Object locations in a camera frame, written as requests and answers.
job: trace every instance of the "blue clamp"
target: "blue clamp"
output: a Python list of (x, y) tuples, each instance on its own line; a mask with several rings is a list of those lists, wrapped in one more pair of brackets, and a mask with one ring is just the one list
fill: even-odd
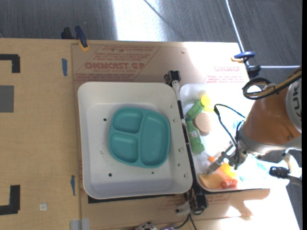
[(90, 45), (87, 43), (85, 35), (80, 26), (75, 27), (75, 31), (77, 34), (77, 39), (80, 39), (79, 45), (83, 51), (87, 51), (90, 49)]
[(235, 55), (234, 59), (243, 59), (243, 62), (246, 63), (249, 58), (252, 58), (254, 56), (255, 56), (255, 52), (245, 51), (245, 52)]

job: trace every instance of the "black bracket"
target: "black bracket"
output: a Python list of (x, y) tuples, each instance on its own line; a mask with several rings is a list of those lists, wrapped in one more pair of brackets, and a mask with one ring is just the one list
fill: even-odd
[(62, 39), (75, 39), (72, 35), (71, 35), (71, 30), (69, 29), (69, 27), (65, 27), (63, 32), (61, 32), (61, 38)]
[(20, 57), (19, 55), (0, 54), (0, 60), (12, 61), (12, 73), (20, 73)]
[(248, 77), (250, 79), (256, 77), (259, 72), (261, 70), (261, 66), (260, 65), (257, 65), (257, 66), (247, 66), (246, 67), (246, 71), (248, 72)]
[(245, 51), (240, 54), (237, 54), (234, 56), (235, 59), (243, 59), (243, 62), (246, 63), (249, 58), (252, 58), (255, 56), (255, 52), (253, 51)]
[(8, 205), (0, 206), (0, 216), (17, 214), (20, 210), (20, 185), (11, 185)]
[[(181, 81), (181, 76), (180, 76), (179, 71), (169, 71), (166, 75), (164, 75), (164, 83), (173, 87), (173, 89), (175, 90), (175, 87), (173, 86), (173, 81), (178, 81), (178, 82)], [(182, 103), (181, 103), (180, 98), (177, 99), (177, 104), (179, 108), (180, 119), (184, 120), (183, 108), (182, 108)], [(192, 173), (192, 178), (193, 178), (192, 189), (195, 195), (196, 208), (198, 210), (204, 210), (205, 208), (208, 207), (208, 202), (207, 202), (204, 192), (201, 189), (201, 186), (198, 184), (197, 175), (196, 175), (196, 171), (194, 167), (193, 156), (192, 156), (190, 142), (189, 142), (188, 131), (187, 131), (187, 127), (185, 123), (182, 123), (182, 129), (183, 129), (183, 135), (184, 135), (184, 139), (185, 139), (186, 146), (187, 146), (188, 157), (189, 157), (191, 173)]]

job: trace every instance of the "green bottle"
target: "green bottle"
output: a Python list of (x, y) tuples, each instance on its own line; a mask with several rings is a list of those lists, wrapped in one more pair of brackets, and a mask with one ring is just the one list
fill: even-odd
[(201, 100), (197, 100), (194, 105), (188, 110), (187, 115), (193, 120), (198, 113), (201, 113), (204, 110), (205, 106), (201, 103)]
[(190, 117), (186, 118), (186, 124), (192, 152), (195, 154), (201, 153), (205, 150), (205, 147), (201, 142), (201, 135), (199, 130), (194, 127)]

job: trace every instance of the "yellow bottle cap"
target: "yellow bottle cap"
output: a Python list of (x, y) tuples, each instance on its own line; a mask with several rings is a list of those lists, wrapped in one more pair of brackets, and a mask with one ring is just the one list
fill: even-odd
[(201, 104), (205, 106), (204, 111), (205, 112), (214, 112), (214, 105), (212, 104), (212, 101), (208, 94), (204, 94), (201, 97)]

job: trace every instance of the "yellow object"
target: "yellow object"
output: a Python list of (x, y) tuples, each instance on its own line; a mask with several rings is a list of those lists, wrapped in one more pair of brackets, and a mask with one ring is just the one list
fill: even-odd
[(220, 174), (200, 174), (200, 179), (208, 189), (217, 189), (221, 187), (224, 178)]
[(204, 94), (201, 97), (201, 104), (205, 106), (204, 111), (205, 112), (214, 112), (214, 105), (212, 104), (212, 101), (208, 94)]
[[(209, 160), (213, 162), (215, 160), (215, 157), (210, 156)], [(223, 163), (219, 169), (224, 171), (230, 177), (236, 177), (236, 173), (232, 171), (232, 167), (228, 163)]]
[(243, 59), (236, 59), (236, 58), (234, 58), (233, 56), (231, 56), (230, 59), (231, 59), (233, 62), (239, 62), (239, 63), (243, 63), (243, 62), (244, 62)]
[(90, 45), (87, 42), (87, 47), (83, 47), (81, 41), (79, 41), (79, 46), (81, 47), (82, 51), (88, 51), (90, 49)]

